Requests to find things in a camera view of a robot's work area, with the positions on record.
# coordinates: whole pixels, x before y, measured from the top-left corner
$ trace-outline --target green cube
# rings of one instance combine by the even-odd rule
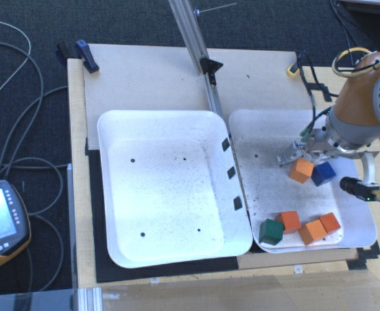
[[[259,242],[272,244],[275,246],[282,240],[283,223],[271,219],[266,219],[261,224],[259,230]]]

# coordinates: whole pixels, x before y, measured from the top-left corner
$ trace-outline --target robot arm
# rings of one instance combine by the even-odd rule
[[[377,152],[361,150],[380,137],[380,52],[355,50],[366,55],[353,69],[347,70],[350,73],[339,70],[337,64],[351,50],[340,53],[333,62],[334,72],[348,79],[335,105],[316,116],[317,119],[326,115],[325,125],[313,128],[314,121],[311,121],[301,133],[302,138],[293,141],[277,160],[283,166],[299,157],[314,164],[339,156],[361,159],[363,180],[345,178],[340,187],[366,201],[380,201],[380,186],[374,181]]]

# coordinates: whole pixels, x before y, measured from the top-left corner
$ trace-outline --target orange cube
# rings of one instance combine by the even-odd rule
[[[314,164],[304,158],[294,161],[289,172],[289,177],[300,183],[305,183],[313,175]]]
[[[276,218],[275,221],[283,223],[283,233],[292,234],[301,228],[300,218],[296,211],[285,211],[281,212]]]
[[[326,230],[327,234],[334,233],[336,230],[341,228],[333,212],[322,215],[320,217],[320,221],[324,226],[324,229]]]
[[[298,232],[306,246],[327,236],[327,231],[320,219],[308,222]]]

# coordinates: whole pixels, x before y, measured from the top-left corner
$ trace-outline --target cube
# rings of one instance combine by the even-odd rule
[[[300,182],[305,183],[311,175],[313,175],[314,164],[304,158],[299,158],[291,165],[289,177]]]
[[[282,240],[283,224],[271,219],[266,219],[261,223],[259,229],[259,242],[272,244],[275,246]]]
[[[333,212],[322,215],[319,219],[327,234],[334,233],[336,230],[341,228]]]
[[[327,231],[320,219],[308,222],[298,232],[306,246],[327,236]]]
[[[275,217],[275,221],[282,222],[283,234],[292,234],[301,228],[300,218],[296,211],[281,212]]]
[[[330,182],[334,177],[335,171],[333,170],[328,161],[315,166],[311,175],[311,179],[314,181],[317,187],[327,182]]]

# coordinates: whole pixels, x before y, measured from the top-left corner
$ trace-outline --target white tray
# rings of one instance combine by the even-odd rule
[[[218,115],[113,110],[97,128],[108,252],[116,264],[138,268],[250,249],[249,218],[238,175],[228,175],[235,161],[231,148],[223,150],[228,132]]]
[[[240,109],[230,116],[230,130],[246,195],[256,244],[267,252],[282,253],[310,249],[362,248],[371,246],[377,231],[368,204],[339,187],[344,176],[358,178],[351,159],[330,161],[336,176],[317,187],[312,179],[304,184],[291,179],[291,165],[278,165],[293,140],[311,121],[311,111]],[[324,125],[317,120],[315,128]],[[341,229],[305,246],[299,233],[283,235],[275,246],[259,243],[261,222],[282,211],[297,211],[302,224],[334,212]]]

